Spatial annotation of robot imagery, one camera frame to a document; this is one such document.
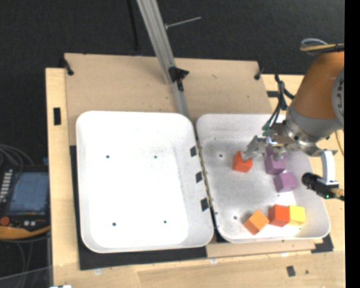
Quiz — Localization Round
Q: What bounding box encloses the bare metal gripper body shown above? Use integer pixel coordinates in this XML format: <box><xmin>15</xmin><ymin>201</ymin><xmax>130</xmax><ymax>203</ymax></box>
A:
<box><xmin>265</xmin><ymin>121</ymin><xmax>322</xmax><ymax>157</ymax></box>

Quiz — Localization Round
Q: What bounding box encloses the purple cube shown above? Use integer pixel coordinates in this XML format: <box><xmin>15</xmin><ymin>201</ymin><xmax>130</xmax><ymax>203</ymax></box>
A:
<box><xmin>264</xmin><ymin>146</ymin><xmax>289</xmax><ymax>175</ymax></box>
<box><xmin>272</xmin><ymin>172</ymin><xmax>298</xmax><ymax>193</ymax></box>

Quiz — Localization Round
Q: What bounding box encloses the red cube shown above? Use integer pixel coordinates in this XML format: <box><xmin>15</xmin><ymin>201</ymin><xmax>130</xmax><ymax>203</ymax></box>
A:
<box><xmin>232</xmin><ymin>151</ymin><xmax>254</xmax><ymax>173</ymax></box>
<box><xmin>268</xmin><ymin>204</ymin><xmax>291</xmax><ymax>228</ymax></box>

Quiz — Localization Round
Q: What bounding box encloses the white plastic tray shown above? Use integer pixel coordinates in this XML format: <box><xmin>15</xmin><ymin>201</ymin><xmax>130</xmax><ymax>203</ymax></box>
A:
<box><xmin>75</xmin><ymin>110</ymin><xmax>215</xmax><ymax>254</ymax></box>
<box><xmin>195</xmin><ymin>113</ymin><xmax>331</xmax><ymax>244</ymax></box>

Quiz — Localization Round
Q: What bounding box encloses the yellow cube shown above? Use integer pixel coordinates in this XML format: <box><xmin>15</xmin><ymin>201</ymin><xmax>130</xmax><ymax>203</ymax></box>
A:
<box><xmin>289</xmin><ymin>205</ymin><xmax>307</xmax><ymax>226</ymax></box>

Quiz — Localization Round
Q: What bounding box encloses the orange cube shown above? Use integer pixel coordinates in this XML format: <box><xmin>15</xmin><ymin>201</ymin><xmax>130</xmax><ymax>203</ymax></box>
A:
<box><xmin>243</xmin><ymin>209</ymin><xmax>271</xmax><ymax>236</ymax></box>

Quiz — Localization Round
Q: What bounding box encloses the brown cardboard board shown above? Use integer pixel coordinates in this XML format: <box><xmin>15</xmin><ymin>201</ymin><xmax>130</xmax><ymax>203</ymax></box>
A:
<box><xmin>64</xmin><ymin>52</ymin><xmax>317</xmax><ymax>259</ymax></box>

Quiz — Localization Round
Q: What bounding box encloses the black cylinder on white bracket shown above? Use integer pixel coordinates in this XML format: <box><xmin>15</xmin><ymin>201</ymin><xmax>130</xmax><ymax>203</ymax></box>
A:
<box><xmin>301</xmin><ymin>149</ymin><xmax>340</xmax><ymax>199</ymax></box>

